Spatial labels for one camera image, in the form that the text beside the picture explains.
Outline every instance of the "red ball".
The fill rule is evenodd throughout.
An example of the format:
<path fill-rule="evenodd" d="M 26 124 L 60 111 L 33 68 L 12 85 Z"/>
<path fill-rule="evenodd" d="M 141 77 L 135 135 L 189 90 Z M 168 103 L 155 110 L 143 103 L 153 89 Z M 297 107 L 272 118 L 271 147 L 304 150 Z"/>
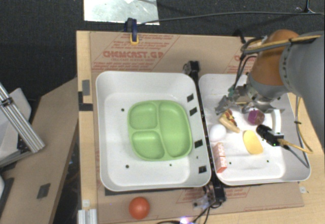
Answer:
<path fill-rule="evenodd" d="M 145 218 L 150 210 L 149 202 L 143 197 L 136 197 L 131 200 L 128 211 L 131 216 L 135 219 L 143 219 Z"/>

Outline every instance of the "white egg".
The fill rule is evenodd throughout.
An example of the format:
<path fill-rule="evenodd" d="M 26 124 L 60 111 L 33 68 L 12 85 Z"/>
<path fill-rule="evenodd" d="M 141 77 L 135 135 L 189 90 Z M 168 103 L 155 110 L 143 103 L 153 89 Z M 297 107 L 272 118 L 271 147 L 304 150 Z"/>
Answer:
<path fill-rule="evenodd" d="M 227 134 L 226 128 L 222 124 L 215 124 L 210 128 L 210 142 L 215 143 L 224 138 Z"/>

